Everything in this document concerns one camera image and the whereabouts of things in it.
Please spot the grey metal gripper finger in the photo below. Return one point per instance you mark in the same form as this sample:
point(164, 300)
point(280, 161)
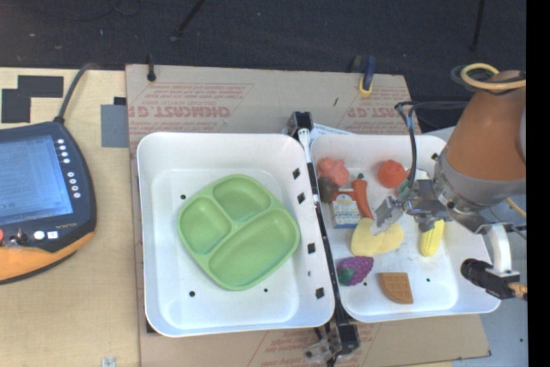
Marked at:
point(429, 224)
point(387, 215)

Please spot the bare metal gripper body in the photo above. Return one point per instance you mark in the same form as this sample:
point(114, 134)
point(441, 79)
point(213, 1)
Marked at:
point(429, 202)

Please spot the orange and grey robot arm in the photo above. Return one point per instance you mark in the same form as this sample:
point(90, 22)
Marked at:
point(490, 133)

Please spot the yellow toy corn cob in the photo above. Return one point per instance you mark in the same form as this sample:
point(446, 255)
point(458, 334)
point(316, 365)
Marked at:
point(432, 240)

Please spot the orange toy carrot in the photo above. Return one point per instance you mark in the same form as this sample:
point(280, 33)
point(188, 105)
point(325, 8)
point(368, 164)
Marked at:
point(363, 195)

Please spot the orange toy tomato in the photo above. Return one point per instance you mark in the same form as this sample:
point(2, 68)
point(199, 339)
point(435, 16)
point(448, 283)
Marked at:
point(391, 174)

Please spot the white and orange small carton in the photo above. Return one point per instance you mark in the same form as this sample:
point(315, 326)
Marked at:
point(344, 212)

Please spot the white plastic tray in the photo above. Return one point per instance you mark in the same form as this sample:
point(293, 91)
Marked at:
point(163, 228)
point(442, 283)

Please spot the purple toy grapes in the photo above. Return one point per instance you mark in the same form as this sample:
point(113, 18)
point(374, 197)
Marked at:
point(356, 270)

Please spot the brown toy mushroom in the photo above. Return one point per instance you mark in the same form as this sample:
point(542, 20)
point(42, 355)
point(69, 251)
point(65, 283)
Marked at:
point(326, 189)

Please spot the thin black and white rod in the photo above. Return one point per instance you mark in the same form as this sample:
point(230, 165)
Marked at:
point(328, 247)

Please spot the pink toy shrimp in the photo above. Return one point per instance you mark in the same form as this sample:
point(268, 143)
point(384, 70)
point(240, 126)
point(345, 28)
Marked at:
point(333, 171)

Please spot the brown toy waffle biscuit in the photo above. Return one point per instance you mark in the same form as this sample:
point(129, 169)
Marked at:
point(397, 288)

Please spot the white printed paper sheet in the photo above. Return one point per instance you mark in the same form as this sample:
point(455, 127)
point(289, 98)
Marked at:
point(333, 130)

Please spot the green divided plate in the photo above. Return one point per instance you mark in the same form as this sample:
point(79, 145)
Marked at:
point(238, 232)

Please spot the brown cardboard board, red print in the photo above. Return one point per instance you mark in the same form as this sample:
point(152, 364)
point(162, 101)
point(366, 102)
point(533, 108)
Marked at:
point(258, 107)

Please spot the black cylinder on white bracket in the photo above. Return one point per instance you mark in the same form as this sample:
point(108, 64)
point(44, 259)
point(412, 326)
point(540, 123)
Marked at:
point(485, 275)

